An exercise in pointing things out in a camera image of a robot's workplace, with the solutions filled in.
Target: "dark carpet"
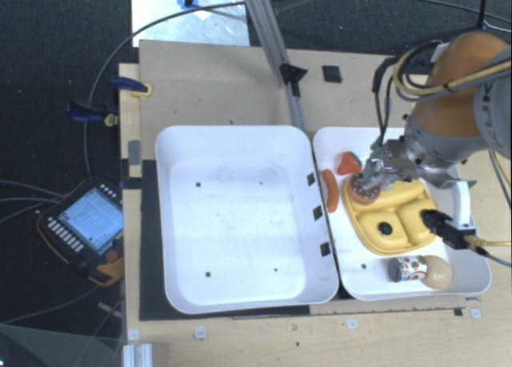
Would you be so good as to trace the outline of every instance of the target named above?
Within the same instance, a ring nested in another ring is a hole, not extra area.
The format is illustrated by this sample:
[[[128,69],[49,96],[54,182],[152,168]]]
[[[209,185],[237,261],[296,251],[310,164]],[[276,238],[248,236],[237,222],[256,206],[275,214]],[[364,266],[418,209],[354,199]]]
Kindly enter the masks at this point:
[[[478,11],[480,0],[439,0]],[[510,19],[511,0],[488,0],[486,11]],[[130,0],[0,0],[0,179],[25,182],[59,193],[86,177],[82,125],[71,122],[66,105],[86,102],[103,61],[130,32]],[[313,0],[276,3],[278,21],[290,48],[399,54],[432,38],[452,38],[474,27],[478,13],[417,0]],[[495,26],[510,24],[486,18]],[[510,34],[490,30],[510,43]],[[250,39],[258,40],[250,25]],[[119,62],[133,62],[126,47],[100,81],[95,106],[114,105],[106,84]],[[94,174],[120,178],[118,132],[90,124]],[[41,197],[42,193],[0,185],[0,199]],[[34,202],[0,202],[0,221]],[[36,234],[37,213],[0,224],[0,321],[74,299],[94,285],[63,264]],[[121,286],[98,289],[87,299],[15,324],[59,332],[92,334],[113,305]],[[117,337],[112,317],[98,332]]]

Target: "black bracket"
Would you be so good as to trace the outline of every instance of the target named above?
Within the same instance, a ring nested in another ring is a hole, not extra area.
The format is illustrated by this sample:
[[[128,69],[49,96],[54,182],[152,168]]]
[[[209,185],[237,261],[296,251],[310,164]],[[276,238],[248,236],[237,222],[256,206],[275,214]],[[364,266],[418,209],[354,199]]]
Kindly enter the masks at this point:
[[[294,97],[300,97],[301,90],[298,88],[298,82],[306,75],[307,70],[288,63],[282,63],[279,71],[281,71],[281,77],[285,84],[291,83],[291,92]]]

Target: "table surface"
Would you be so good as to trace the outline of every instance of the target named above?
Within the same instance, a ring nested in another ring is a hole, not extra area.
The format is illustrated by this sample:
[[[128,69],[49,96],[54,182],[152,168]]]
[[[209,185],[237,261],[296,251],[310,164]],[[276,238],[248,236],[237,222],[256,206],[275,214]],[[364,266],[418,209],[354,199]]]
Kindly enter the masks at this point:
[[[289,56],[309,70],[300,83],[309,134],[324,126],[376,126],[370,86],[383,56],[302,50],[289,50]],[[339,66],[342,83],[324,82],[322,66]],[[121,152],[131,178],[141,177],[141,159],[154,158],[154,137],[165,126],[290,123],[285,91],[259,48],[142,42],[140,65],[121,64],[120,74],[154,89],[151,98],[120,93]],[[409,110],[394,100],[390,125],[402,126]],[[140,155],[128,145],[136,142]],[[510,172],[509,162],[506,167]],[[459,172],[478,180],[470,194],[480,235],[510,239],[510,211],[487,154],[475,154]],[[155,366],[480,366],[512,359],[510,268],[494,262],[490,288],[475,297],[332,301],[300,317],[139,321],[141,190],[124,189],[123,204],[127,335],[131,344],[153,344]],[[491,249],[510,260],[510,248]],[[481,317],[472,317],[471,309]],[[347,319],[357,328],[350,329]],[[196,327],[206,327],[205,340],[195,338]]]

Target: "empty white tray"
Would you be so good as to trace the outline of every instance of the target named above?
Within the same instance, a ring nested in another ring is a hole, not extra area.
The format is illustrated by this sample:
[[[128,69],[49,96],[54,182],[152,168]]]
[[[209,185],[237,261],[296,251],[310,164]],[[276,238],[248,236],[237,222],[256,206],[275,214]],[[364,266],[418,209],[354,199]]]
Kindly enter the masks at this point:
[[[379,132],[375,128],[342,128],[327,127],[319,130],[313,140],[314,154],[318,170],[336,168],[345,151],[352,151],[362,163],[370,155],[370,145]],[[398,138],[403,134],[401,129],[388,129],[388,138]],[[344,176],[335,174],[338,187]],[[424,182],[436,208],[453,216],[454,202],[449,190],[434,188]],[[342,284],[352,296],[363,301],[392,299],[399,297],[430,296],[436,294],[481,293],[490,284],[490,268],[484,257],[469,250],[453,250],[445,245],[440,237],[421,249],[403,255],[437,255],[448,261],[453,278],[444,290],[434,290],[421,281],[403,281],[394,283],[387,273],[387,264],[391,256],[382,256],[368,250],[359,239],[350,219],[343,208],[342,199],[338,209],[329,213],[330,229],[338,255],[339,271]]]
[[[156,141],[166,295],[183,313],[338,290],[311,144],[290,126],[172,126]]]

